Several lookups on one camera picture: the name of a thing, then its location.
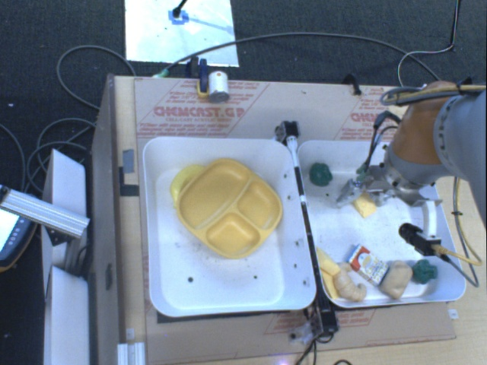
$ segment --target small box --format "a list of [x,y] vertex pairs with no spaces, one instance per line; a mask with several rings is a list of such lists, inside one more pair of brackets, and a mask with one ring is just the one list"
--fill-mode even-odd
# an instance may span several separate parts
[[375,286],[380,284],[387,273],[387,269],[389,269],[389,265],[386,262],[379,260],[378,257],[362,245],[358,245],[355,248],[349,262],[354,271]]

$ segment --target black carpet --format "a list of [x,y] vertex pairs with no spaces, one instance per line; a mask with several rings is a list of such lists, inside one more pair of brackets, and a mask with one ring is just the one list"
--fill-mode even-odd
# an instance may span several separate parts
[[[95,110],[62,90],[56,63],[73,46],[94,44],[124,54],[124,0],[0,0],[0,123],[18,138],[26,156],[51,122],[77,117],[95,121]],[[438,50],[448,46],[455,0],[231,0],[236,37],[314,31],[353,34],[392,43],[401,49]],[[462,0],[453,51],[421,56],[440,77],[485,82],[487,0]],[[364,40],[337,37],[282,38],[238,46],[240,67],[230,79],[339,83],[353,73],[362,84],[398,85],[401,54]],[[152,75],[162,64],[134,63],[138,75]],[[66,84],[99,103],[108,73],[127,75],[123,63],[97,51],[70,55],[62,66]],[[183,75],[178,67],[173,75]],[[433,81],[406,61],[408,85]],[[65,140],[81,123],[53,129],[46,141]],[[77,140],[89,145],[91,134]],[[21,160],[0,131],[0,184],[21,187]],[[40,241],[34,238],[15,268],[0,274],[0,365],[42,363],[43,293]]]

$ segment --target cable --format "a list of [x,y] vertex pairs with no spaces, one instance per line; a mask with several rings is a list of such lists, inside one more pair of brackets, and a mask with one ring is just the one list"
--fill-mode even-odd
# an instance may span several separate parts
[[412,58],[413,54],[429,54],[429,55],[441,54],[443,52],[448,52],[455,47],[455,40],[457,38],[457,24],[458,24],[458,13],[459,13],[459,11],[460,11],[460,0],[456,0],[455,1],[455,12],[454,12],[454,23],[453,23],[453,28],[452,28],[451,37],[450,37],[450,44],[447,47],[445,47],[444,49],[441,49],[441,50],[437,50],[437,51],[416,50],[413,52],[406,53],[401,58],[398,66],[397,66],[397,79],[399,80],[399,84],[401,85],[401,87],[403,86],[403,80],[401,80],[401,66],[407,58]]
[[371,165],[372,155],[374,154],[375,149],[376,149],[377,145],[379,144],[380,140],[382,139],[382,136],[384,135],[384,133],[389,129],[397,128],[394,125],[390,125],[384,129],[382,129],[380,134],[377,135],[378,129],[382,126],[382,124],[385,122],[386,119],[390,119],[398,125],[401,122],[401,119],[397,115],[394,115],[393,113],[391,113],[390,111],[383,111],[382,113],[377,115],[375,122],[374,122],[374,133],[372,134],[371,145],[369,147],[368,156],[365,159],[365,162],[358,168],[357,173],[366,174],[369,166]]
[[458,259],[461,259],[462,261],[467,262],[470,265],[482,266],[482,261],[474,261],[473,259],[458,254],[457,252],[452,252],[451,250],[447,249],[446,247],[443,247],[442,245],[432,245],[431,248],[438,254],[441,255],[448,254],[449,256],[457,257]]
[[14,141],[15,146],[17,146],[18,152],[21,155],[21,162],[22,162],[21,190],[23,190],[25,186],[25,174],[26,174],[24,150],[22,150],[22,146],[20,142],[17,140],[17,138],[15,137],[15,135],[12,134],[12,132],[1,123],[0,123],[0,129],[2,129],[11,138],[11,140]]
[[486,89],[485,85],[447,85],[430,89],[416,87],[398,87],[391,89],[380,96],[384,106],[404,106],[423,100],[451,97],[458,94],[477,94]]
[[71,53],[73,53],[75,51],[83,50],[83,49],[95,49],[95,50],[100,50],[100,51],[103,51],[103,52],[108,52],[112,56],[115,56],[118,59],[120,59],[127,66],[127,68],[129,68],[129,70],[130,70],[130,72],[132,73],[133,76],[137,76],[137,74],[135,73],[134,68],[132,67],[132,65],[130,64],[130,62],[127,61],[127,59],[125,59],[123,56],[121,56],[118,52],[114,52],[113,50],[108,49],[108,48],[103,47],[103,46],[81,45],[81,46],[73,47],[72,49],[69,49],[67,52],[65,52],[59,58],[58,63],[57,63],[57,66],[56,66],[56,74],[57,74],[57,77],[58,77],[58,81],[59,81],[59,83],[62,86],[62,89],[64,89],[66,92],[68,92],[69,95],[71,95],[71,97],[74,97],[77,101],[79,101],[80,103],[84,104],[85,106],[89,106],[90,108],[93,108],[95,110],[99,110],[100,109],[99,106],[96,106],[95,104],[90,103],[89,101],[86,101],[85,99],[82,99],[77,94],[75,94],[74,92],[72,92],[66,86],[66,84],[64,83],[64,81],[62,80],[62,77],[61,77],[61,64],[62,64],[62,61],[64,61],[64,58],[66,58],[69,54],[71,54]]
[[[453,200],[454,200],[454,212],[452,214],[455,215],[455,226],[457,227],[457,232],[458,236],[460,238],[460,242],[463,247],[463,251],[465,252],[465,256],[459,255],[455,252],[452,252],[448,249],[442,248],[441,246],[437,245],[433,249],[436,249],[438,251],[438,254],[441,259],[443,259],[445,262],[448,262],[450,265],[452,265],[462,276],[465,277],[465,279],[471,283],[474,287],[479,287],[479,279],[477,278],[477,274],[475,273],[475,269],[473,266],[480,266],[482,265],[482,259],[479,257],[479,255],[475,252],[475,250],[471,247],[469,244],[468,239],[466,238],[465,233],[463,232],[463,228],[460,223],[460,218],[459,216],[462,214],[459,209],[459,204],[458,204],[458,195],[460,191],[460,179],[458,177],[454,178],[454,193],[453,193]],[[473,261],[472,259],[469,258],[469,252],[468,250],[473,254],[473,256],[476,258],[477,261]],[[465,274],[465,272],[461,269],[461,267],[457,266],[449,256],[455,256],[462,261],[468,262],[470,271],[472,272],[473,279],[470,278]]]
[[[211,52],[214,50],[218,49],[223,49],[225,47],[233,46],[233,45],[238,45],[241,43],[248,43],[248,42],[254,42],[257,40],[268,40],[272,38],[282,38],[282,37],[330,37],[330,38],[341,38],[341,39],[352,39],[352,40],[363,40],[365,42],[371,42],[371,43],[376,43],[378,45],[382,45],[385,47],[388,47],[392,50],[396,50],[397,52],[400,52],[402,54],[407,54],[407,51],[394,46],[391,43],[384,42],[382,40],[376,40],[374,38],[369,38],[366,36],[359,36],[359,35],[348,35],[348,34],[339,34],[339,33],[315,33],[315,32],[295,32],[295,33],[271,33],[271,34],[266,34],[266,35],[259,35],[259,36],[251,36],[249,38],[243,38],[241,40],[234,40],[231,42],[226,42],[222,43],[221,45],[217,46],[212,46],[207,49],[199,50],[198,52],[194,52],[192,54],[189,54],[186,57],[183,57],[181,59],[178,59],[177,61],[169,64],[166,68],[164,68],[160,73],[154,75],[154,77],[167,77],[170,74],[170,70],[178,65],[181,62],[185,62],[188,59],[191,59],[192,57],[196,57],[198,55],[204,54],[206,52]],[[420,64],[435,80],[440,80],[440,78],[422,61],[419,61],[417,58],[410,56],[411,59],[413,59],[415,62]]]
[[77,148],[83,151],[88,151],[88,149],[85,146],[81,146],[80,144],[73,143],[73,142],[68,142],[68,141],[54,141],[50,143],[43,144],[42,146],[39,146],[36,150],[33,151],[33,153],[29,156],[29,159],[27,160],[27,178],[29,179],[29,183],[36,189],[39,193],[42,193],[43,190],[34,182],[33,177],[30,175],[29,168],[30,168],[30,162],[32,159],[39,153],[41,150],[45,148],[49,148],[51,146],[55,146],[57,144],[63,144],[63,145],[68,145],[73,148]]
[[330,342],[332,341],[332,339],[333,339],[333,337],[334,337],[334,336],[335,336],[335,334],[334,334],[334,333],[332,333],[332,334],[331,334],[331,335],[328,337],[328,339],[326,339],[325,341],[324,341],[323,339],[321,339],[321,336],[318,336],[318,337],[317,337],[317,342],[318,342],[319,344],[328,344],[328,343],[330,343]]
[[[90,122],[90,121],[88,121],[86,119],[80,119],[80,118],[64,118],[64,119],[56,120],[55,122],[52,122],[47,127],[45,127],[45,129],[42,130],[42,132],[39,134],[39,137],[37,137],[37,147],[40,146],[40,142],[42,141],[44,135],[46,134],[46,132],[49,129],[51,129],[55,125],[58,125],[59,123],[64,123],[64,122],[82,122],[82,123],[88,124],[88,127],[86,129],[83,129],[80,132],[78,132],[77,134],[73,135],[72,137],[70,137],[70,139],[68,141],[74,141],[76,138],[80,137],[85,132],[88,132],[91,129],[94,129],[96,127],[96,125],[94,123],[92,123],[92,122]],[[39,161],[40,167],[44,170],[44,172],[46,172],[47,171],[47,168],[44,166],[45,161],[42,161],[41,160],[40,153],[37,153],[37,160]]]
[[475,250],[471,247],[469,244],[468,239],[466,238],[465,232],[463,231],[462,225],[460,223],[460,205],[458,203],[458,195],[460,191],[460,179],[458,177],[454,178],[454,212],[453,214],[455,215],[455,226],[457,227],[457,232],[458,235],[460,236],[460,240],[462,241],[462,246],[463,249],[465,250],[465,254],[468,257],[468,252],[466,251],[466,247],[468,247],[468,250],[473,254],[473,256],[477,259],[477,261],[482,262],[482,259],[479,257],[479,255],[475,252]]
[[442,255],[440,257],[443,261],[445,262],[448,262],[451,266],[453,266],[462,276],[465,277],[465,279],[471,283],[471,285],[473,285],[475,288],[478,288],[479,287],[479,279],[477,278],[477,276],[475,275],[474,276],[474,279],[472,280],[469,276],[467,276],[465,274],[465,272],[462,270],[462,268],[460,266],[457,266],[457,264],[455,264],[450,257],[448,257],[448,255]]
[[307,357],[307,355],[313,350],[314,357],[313,357],[313,365],[317,362],[317,340],[314,339],[310,343],[310,345],[306,348],[306,350],[303,352],[301,357],[299,357],[298,361],[296,361],[295,365],[301,365],[304,361],[304,359]]

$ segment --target white container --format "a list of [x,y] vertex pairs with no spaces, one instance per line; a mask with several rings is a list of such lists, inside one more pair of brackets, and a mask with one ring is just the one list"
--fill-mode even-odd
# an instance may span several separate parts
[[[362,244],[382,261],[402,260],[413,265],[415,261],[424,257],[401,238],[398,229],[406,222],[422,228],[421,208],[411,208],[398,198],[391,198],[385,205],[378,207],[374,214],[364,219],[352,205],[336,207],[336,199],[342,187],[348,179],[356,177],[355,171],[367,157],[369,146],[368,141],[306,141],[300,146],[298,156],[315,245],[327,252],[336,262],[347,262],[353,249],[358,244]],[[384,151],[379,148],[374,153],[371,164],[379,164],[383,158]],[[330,168],[333,180],[328,186],[320,187],[311,183],[309,172],[316,162],[326,163]],[[421,193],[425,197],[438,198],[434,187],[426,186]],[[441,244],[455,250],[441,205],[436,207],[436,217],[437,235],[442,239]],[[465,279],[451,265],[439,258],[427,258],[431,264],[437,266],[438,278],[427,284],[409,282],[399,300],[388,297],[357,273],[352,272],[353,281],[367,287],[364,301],[360,303],[345,299],[332,301],[341,307],[355,308],[446,302],[462,297],[466,286]],[[453,257],[452,259],[458,265],[460,264],[458,259]]]
[[[170,183],[191,164],[240,161],[282,201],[281,222],[244,259],[211,251],[180,223]],[[154,307],[172,317],[306,308],[316,284],[294,167],[288,149],[256,139],[161,137],[143,152],[142,211],[146,211],[149,290]]]

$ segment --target yellow divided tray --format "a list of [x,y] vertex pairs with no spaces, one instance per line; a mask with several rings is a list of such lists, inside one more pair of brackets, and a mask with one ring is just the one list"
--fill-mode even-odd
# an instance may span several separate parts
[[254,252],[282,217],[274,190],[238,161],[210,163],[180,191],[178,218],[210,249],[230,259]]

